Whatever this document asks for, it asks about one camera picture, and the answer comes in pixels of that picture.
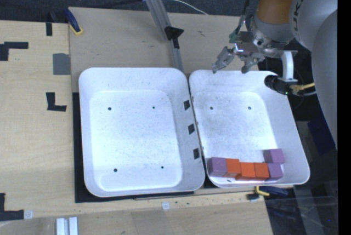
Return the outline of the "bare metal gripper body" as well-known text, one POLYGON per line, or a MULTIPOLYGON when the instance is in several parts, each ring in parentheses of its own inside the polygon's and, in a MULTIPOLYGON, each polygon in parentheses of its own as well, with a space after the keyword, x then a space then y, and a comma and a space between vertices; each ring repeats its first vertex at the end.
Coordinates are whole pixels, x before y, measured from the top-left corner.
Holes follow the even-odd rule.
POLYGON ((242 61, 249 58, 279 58, 287 42, 274 41, 261 31, 234 31, 232 33, 232 55, 242 61))

